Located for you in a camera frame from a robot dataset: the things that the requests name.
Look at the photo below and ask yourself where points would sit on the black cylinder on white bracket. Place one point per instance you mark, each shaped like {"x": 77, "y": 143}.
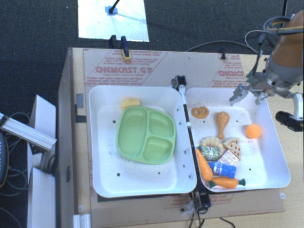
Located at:
{"x": 290, "y": 121}

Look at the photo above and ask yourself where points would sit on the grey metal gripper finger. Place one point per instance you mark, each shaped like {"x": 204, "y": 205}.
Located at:
{"x": 238, "y": 94}
{"x": 260, "y": 98}

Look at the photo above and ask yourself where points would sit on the thin black and white rod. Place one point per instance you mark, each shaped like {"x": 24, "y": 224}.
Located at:
{"x": 188, "y": 122}

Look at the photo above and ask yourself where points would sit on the white plastic tray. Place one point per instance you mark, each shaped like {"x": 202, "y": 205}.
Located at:
{"x": 268, "y": 165}
{"x": 107, "y": 170}

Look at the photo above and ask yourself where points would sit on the toy pizza slice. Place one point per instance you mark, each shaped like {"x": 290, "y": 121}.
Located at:
{"x": 234, "y": 148}

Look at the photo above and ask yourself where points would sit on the blue bottle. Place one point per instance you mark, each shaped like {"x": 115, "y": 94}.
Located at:
{"x": 224, "y": 169}

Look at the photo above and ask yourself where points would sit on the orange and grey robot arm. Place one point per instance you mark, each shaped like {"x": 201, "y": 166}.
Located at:
{"x": 289, "y": 46}

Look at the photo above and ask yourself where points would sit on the brown cardboard board red print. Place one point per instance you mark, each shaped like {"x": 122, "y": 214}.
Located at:
{"x": 199, "y": 68}

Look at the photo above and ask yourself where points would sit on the orange ball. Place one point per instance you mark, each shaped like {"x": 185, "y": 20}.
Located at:
{"x": 253, "y": 131}

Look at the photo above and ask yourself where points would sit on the orange toy carrot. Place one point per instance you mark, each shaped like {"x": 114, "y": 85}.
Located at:
{"x": 225, "y": 182}
{"x": 204, "y": 167}

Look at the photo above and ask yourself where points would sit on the small green can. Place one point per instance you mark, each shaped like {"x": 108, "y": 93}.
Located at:
{"x": 209, "y": 153}

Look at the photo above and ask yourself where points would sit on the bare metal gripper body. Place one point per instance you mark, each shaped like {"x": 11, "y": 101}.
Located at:
{"x": 266, "y": 84}

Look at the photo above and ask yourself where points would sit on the green divided plate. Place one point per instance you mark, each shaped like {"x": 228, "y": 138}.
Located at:
{"x": 145, "y": 134}

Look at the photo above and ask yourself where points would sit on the beige toy croissant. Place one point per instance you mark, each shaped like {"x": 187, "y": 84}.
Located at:
{"x": 211, "y": 141}

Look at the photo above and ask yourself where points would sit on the red and white packet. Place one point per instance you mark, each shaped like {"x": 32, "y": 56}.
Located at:
{"x": 229, "y": 160}

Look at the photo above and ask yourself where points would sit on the brown toy pretzel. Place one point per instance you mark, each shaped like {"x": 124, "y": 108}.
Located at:
{"x": 196, "y": 114}

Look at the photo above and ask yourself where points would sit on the tan toy chicken drumstick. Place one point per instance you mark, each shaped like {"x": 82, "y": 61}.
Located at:
{"x": 222, "y": 120}

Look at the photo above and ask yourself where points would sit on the yellow toy food piece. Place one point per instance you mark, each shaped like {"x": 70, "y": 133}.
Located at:
{"x": 130, "y": 102}

